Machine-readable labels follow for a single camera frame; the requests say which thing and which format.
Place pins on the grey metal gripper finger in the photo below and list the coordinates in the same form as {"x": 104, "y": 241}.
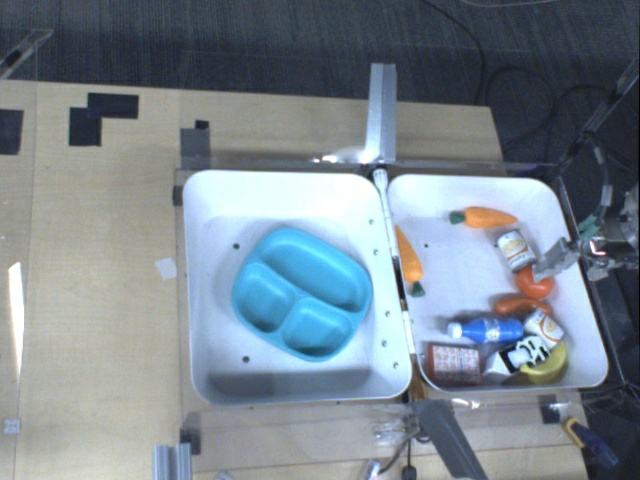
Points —
{"x": 555, "y": 260}

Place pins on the curved orange sausage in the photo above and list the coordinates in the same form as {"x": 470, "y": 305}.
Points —
{"x": 535, "y": 288}

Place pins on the thin black and white rod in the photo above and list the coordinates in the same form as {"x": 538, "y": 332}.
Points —
{"x": 389, "y": 223}

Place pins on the orange carrot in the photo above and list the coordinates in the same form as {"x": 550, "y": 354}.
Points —
{"x": 408, "y": 260}
{"x": 487, "y": 217}

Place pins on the white and orange can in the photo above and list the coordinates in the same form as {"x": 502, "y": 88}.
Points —
{"x": 546, "y": 328}
{"x": 516, "y": 250}

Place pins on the pale wood board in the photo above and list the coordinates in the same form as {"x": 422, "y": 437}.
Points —
{"x": 300, "y": 438}

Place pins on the blue bottle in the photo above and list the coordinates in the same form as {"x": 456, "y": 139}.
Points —
{"x": 492, "y": 330}

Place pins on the black and white carton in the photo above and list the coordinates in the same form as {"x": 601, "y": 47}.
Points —
{"x": 522, "y": 353}

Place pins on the white plastic tray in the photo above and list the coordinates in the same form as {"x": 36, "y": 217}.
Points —
{"x": 465, "y": 268}
{"x": 210, "y": 198}

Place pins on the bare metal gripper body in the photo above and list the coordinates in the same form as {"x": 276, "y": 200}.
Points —
{"x": 622, "y": 253}

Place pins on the orange carton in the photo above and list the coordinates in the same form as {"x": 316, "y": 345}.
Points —
{"x": 454, "y": 365}

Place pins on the blue divided plate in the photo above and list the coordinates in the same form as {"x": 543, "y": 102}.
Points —
{"x": 310, "y": 263}

